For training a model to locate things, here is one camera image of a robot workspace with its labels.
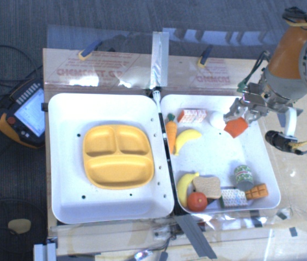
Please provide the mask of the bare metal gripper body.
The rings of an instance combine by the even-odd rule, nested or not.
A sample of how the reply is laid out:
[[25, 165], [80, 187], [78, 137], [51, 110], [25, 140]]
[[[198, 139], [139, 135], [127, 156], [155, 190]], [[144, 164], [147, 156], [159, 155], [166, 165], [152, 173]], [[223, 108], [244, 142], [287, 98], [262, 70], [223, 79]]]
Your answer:
[[293, 101], [275, 93], [267, 84], [249, 83], [243, 90], [241, 104], [251, 113], [266, 116], [270, 111], [284, 113]]

